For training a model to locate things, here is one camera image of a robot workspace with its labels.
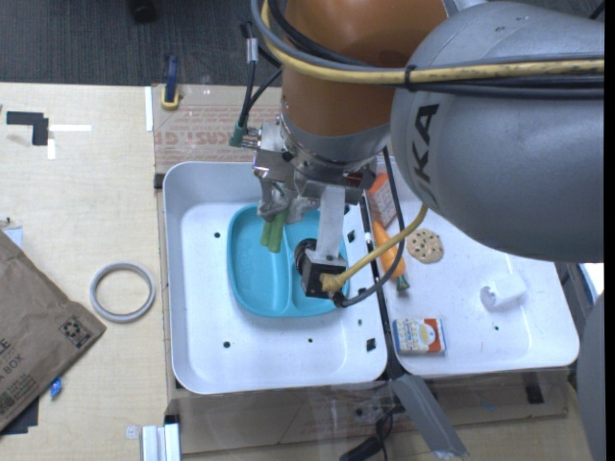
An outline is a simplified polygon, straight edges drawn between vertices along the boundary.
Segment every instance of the table surface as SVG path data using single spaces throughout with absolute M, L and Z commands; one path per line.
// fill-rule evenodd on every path
M 29 258 L 89 309 L 91 279 L 118 260 L 144 265 L 160 295 L 154 138 L 146 130 L 144 88 L 0 84 L 0 103 L 0 213 L 23 224 Z M 7 110 L 43 112 L 50 126 L 91 125 L 92 130 L 55 133 L 56 158 L 49 160 L 45 147 L 31 144 L 31 127 L 6 124 Z M 101 302 L 116 312 L 139 307 L 145 294 L 145 284 L 132 274 L 105 279 L 99 292 Z M 106 324 L 103 337 L 62 376 L 61 394 L 55 400 L 41 396 L 38 426 L 0 437 L 0 459 L 139 459 L 139 442 L 127 438 L 127 427 L 161 425 L 167 406 L 161 301 L 133 323 Z M 471 459 L 590 460 L 572 388 L 569 403 L 562 418 L 457 431 Z M 185 459 L 334 459 L 340 443 L 358 442 Z M 397 434 L 388 443 L 391 459 L 435 459 L 416 432 Z

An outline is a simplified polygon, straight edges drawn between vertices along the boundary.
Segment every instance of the white strip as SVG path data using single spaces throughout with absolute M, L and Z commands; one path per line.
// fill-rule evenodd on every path
M 56 139 L 51 136 L 47 138 L 47 158 L 49 160 L 56 159 Z
M 154 113 L 152 107 L 152 88 L 145 87 L 145 130 L 152 132 L 154 130 Z
M 52 125 L 49 127 L 50 132 L 91 132 L 91 125 Z

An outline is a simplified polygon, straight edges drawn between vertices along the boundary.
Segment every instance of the blue plate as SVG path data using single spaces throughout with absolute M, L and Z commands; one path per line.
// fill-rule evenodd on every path
M 304 239 L 317 238 L 318 221 L 319 212 L 310 211 L 302 222 L 284 226 L 280 252 L 271 253 L 260 244 L 264 222 L 257 216 L 256 205 L 233 216 L 227 259 L 231 286 L 241 305 L 259 316 L 281 318 L 315 316 L 335 309 L 329 299 L 306 296 L 295 268 L 295 247 Z M 340 253 L 346 258 L 343 244 Z

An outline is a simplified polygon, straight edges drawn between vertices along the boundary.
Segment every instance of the dark floor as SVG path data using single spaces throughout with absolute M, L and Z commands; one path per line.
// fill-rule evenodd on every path
M 602 2 L 510 1 L 576 15 Z M 249 0 L 154 2 L 158 20 L 139 25 L 127 0 L 0 0 L 0 81 L 148 85 L 162 80 L 164 55 L 172 53 L 183 83 L 245 83 L 238 21 Z M 272 70 L 262 63 L 258 82 Z

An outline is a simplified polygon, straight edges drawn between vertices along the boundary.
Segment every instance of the toy carrot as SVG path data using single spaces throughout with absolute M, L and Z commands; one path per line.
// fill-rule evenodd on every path
M 376 241 L 377 247 L 381 246 L 382 244 L 384 244 L 386 241 L 390 239 L 388 233 L 386 232 L 386 229 L 382 226 L 382 224 L 378 220 L 374 220 L 372 222 L 372 233 L 374 234 L 374 240 Z M 393 266 L 393 261 L 395 260 L 396 255 L 397 255 L 397 246 L 393 246 L 389 250 L 382 253 L 382 255 L 380 256 L 381 264 L 385 272 L 388 272 L 391 266 Z M 391 275 L 391 277 L 394 277 L 397 279 L 397 290 L 398 291 L 406 290 L 410 286 L 410 284 L 406 280 L 405 272 L 406 272 L 406 263 L 404 262 L 404 257 L 402 256 L 402 259 L 400 259 L 400 262 L 397 265 L 397 268 L 395 268 L 393 275 Z

